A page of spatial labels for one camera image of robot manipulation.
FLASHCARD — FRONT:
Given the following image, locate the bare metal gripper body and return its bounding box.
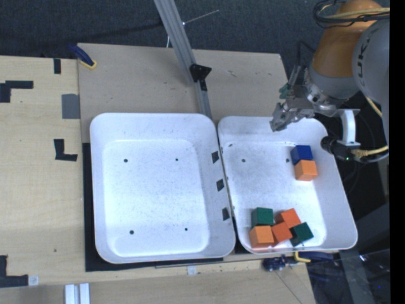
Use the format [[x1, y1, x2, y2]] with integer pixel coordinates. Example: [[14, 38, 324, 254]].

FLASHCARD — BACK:
[[283, 83, 339, 120]]

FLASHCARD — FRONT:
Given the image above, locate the blue cube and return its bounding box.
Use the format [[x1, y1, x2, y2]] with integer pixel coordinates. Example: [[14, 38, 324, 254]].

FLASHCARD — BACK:
[[289, 144, 315, 166]]

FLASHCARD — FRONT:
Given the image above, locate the orange cube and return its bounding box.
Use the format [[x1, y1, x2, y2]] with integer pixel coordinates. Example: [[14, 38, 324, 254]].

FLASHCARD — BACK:
[[294, 159, 318, 182], [270, 221, 294, 244], [248, 225, 276, 250], [275, 208, 302, 229]]

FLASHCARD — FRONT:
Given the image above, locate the white plastic tray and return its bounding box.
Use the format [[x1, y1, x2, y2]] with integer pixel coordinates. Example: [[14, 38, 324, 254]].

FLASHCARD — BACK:
[[89, 112, 237, 265], [216, 115, 359, 255]]

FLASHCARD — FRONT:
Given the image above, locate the green cube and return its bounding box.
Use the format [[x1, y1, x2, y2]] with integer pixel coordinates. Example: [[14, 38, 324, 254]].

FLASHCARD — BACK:
[[289, 222, 315, 248], [251, 206, 275, 229]]

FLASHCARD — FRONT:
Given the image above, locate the black cylinder on white bracket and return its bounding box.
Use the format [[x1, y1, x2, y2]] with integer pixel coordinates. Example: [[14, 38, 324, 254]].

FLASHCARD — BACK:
[[320, 108, 362, 163]]

